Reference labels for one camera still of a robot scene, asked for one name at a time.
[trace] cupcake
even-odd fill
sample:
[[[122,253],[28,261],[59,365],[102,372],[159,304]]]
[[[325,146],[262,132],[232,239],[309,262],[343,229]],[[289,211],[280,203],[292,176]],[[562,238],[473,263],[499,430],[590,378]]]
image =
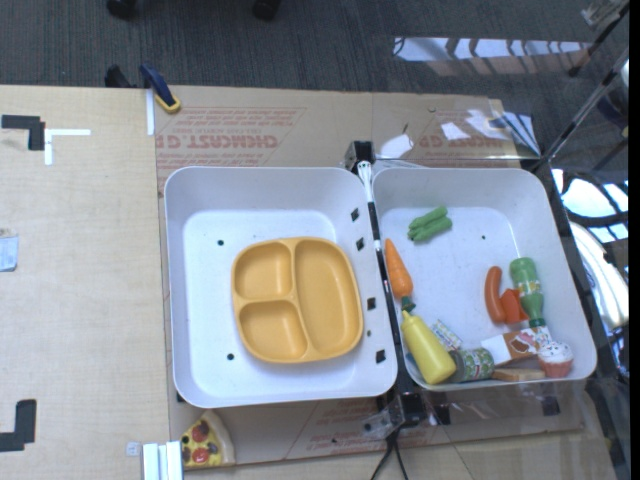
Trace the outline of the cupcake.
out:
[[[566,343],[552,341],[538,350],[538,363],[547,377],[566,377],[573,365],[573,352]]]

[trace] can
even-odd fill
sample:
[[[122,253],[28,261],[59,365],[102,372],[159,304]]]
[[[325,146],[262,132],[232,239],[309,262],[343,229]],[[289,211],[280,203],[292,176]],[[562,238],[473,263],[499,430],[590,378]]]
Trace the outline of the can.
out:
[[[486,348],[453,350],[449,355],[456,363],[456,371],[449,377],[449,382],[490,379],[495,370],[493,356]]]

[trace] gray carpet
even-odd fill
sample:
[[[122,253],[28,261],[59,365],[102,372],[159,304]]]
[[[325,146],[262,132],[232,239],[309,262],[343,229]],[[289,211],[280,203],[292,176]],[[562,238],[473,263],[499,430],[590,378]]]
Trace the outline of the gray carpet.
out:
[[[138,0],[128,21],[107,0],[0,1],[0,84],[103,86],[112,64],[140,84],[149,61],[170,84],[486,95],[532,115],[543,146],[628,43],[619,27],[574,77],[479,74],[462,61],[441,76],[394,56],[395,39],[589,43],[580,10],[592,0],[283,0],[269,23],[252,15],[254,0]]]

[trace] yellow divided plate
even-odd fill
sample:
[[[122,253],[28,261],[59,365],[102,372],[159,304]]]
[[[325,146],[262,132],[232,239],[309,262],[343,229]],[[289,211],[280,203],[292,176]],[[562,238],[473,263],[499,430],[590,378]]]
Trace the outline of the yellow divided plate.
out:
[[[349,259],[311,237],[247,247],[233,262],[231,289],[242,342],[273,363],[329,359],[362,336],[362,310]]]

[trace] cupcake frosting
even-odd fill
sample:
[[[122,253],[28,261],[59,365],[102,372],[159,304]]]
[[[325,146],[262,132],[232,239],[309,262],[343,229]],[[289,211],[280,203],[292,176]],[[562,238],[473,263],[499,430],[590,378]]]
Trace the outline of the cupcake frosting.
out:
[[[538,357],[547,363],[563,363],[573,359],[573,352],[566,343],[552,341],[538,350]]]

